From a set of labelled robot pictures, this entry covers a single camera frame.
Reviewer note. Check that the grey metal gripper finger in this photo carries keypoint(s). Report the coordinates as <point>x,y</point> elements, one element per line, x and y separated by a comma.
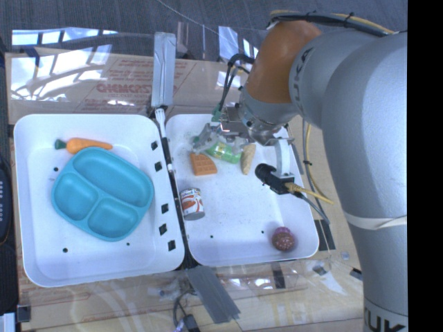
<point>238,145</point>
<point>205,137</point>

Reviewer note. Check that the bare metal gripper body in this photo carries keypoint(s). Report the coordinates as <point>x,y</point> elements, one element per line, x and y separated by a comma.
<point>235,123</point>

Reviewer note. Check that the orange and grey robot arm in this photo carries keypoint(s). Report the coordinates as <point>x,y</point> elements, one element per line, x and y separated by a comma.
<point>360,116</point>

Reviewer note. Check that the green plastic bottle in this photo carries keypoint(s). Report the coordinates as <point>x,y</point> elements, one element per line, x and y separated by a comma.
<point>223,153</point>

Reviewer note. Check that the orange waffle biscuit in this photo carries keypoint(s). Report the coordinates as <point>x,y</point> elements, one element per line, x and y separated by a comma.
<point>202,165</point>

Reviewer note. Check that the brown cardboard board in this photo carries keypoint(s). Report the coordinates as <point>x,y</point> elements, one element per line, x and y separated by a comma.
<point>194,78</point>

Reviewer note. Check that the white and orange can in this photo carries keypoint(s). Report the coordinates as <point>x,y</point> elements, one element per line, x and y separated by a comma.
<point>192,204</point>

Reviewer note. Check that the white plastic tray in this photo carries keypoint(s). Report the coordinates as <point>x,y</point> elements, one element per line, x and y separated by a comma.
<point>41,220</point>
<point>242,213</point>

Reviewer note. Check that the blue divided plate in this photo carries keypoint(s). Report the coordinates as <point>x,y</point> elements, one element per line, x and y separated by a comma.
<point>104,192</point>

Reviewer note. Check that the orange carrot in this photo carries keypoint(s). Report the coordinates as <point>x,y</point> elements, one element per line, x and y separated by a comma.
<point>84,145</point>

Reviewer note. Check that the black cylinder on white bracket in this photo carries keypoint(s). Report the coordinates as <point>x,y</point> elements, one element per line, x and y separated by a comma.
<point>278,182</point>

